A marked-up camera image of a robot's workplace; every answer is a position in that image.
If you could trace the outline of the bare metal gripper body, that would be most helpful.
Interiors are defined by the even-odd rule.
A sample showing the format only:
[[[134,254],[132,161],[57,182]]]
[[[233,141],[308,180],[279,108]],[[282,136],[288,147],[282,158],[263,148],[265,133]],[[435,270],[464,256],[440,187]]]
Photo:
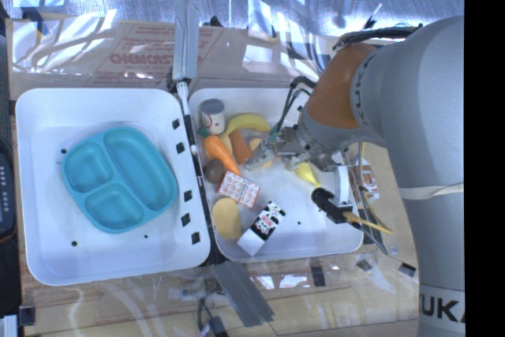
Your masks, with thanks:
[[[273,150],[282,159],[283,155],[305,155],[306,163],[311,163],[321,172],[333,172],[347,165],[346,157],[316,143],[299,125],[281,129]]]

